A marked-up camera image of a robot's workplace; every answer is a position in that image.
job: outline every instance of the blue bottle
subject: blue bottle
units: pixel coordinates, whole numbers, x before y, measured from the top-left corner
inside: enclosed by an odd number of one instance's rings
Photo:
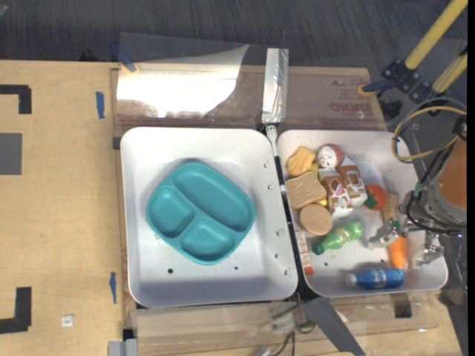
[[[347,274],[347,286],[364,286],[366,289],[391,289],[404,283],[404,269],[368,269],[361,274]]]

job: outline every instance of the orange toy carrot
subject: orange toy carrot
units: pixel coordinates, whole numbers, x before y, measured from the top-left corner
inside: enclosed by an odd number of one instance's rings
[[[398,238],[387,247],[387,250],[389,251],[391,266],[393,268],[404,269],[406,264],[407,238],[398,236]]]

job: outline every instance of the toy bottle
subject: toy bottle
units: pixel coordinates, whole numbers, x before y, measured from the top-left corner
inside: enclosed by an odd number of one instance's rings
[[[366,289],[391,289],[404,283],[403,269],[368,269],[361,274],[349,273],[346,276],[347,286],[364,286]]]
[[[406,266],[407,238],[399,235],[387,247],[390,265],[393,268],[403,269]]]
[[[350,220],[340,228],[334,228],[321,243],[312,245],[315,254],[322,254],[327,249],[340,249],[344,244],[357,240],[363,235],[363,225],[358,220]]]

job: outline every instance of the teal plate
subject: teal plate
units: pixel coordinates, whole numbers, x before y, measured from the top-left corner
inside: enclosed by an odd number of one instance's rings
[[[172,171],[152,194],[147,220],[183,256],[213,265],[246,237],[255,208],[224,175],[203,163],[188,162]]]

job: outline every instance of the yellow pole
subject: yellow pole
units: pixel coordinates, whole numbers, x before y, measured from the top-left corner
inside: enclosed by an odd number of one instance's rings
[[[467,5],[468,0],[452,0],[449,3],[422,40],[414,48],[413,52],[404,61],[408,69],[417,69],[417,66],[419,66],[425,56],[432,50],[434,45],[441,39]]]
[[[433,83],[433,89],[437,93],[445,92],[455,79],[467,68],[468,53],[456,57],[445,69],[442,75]]]

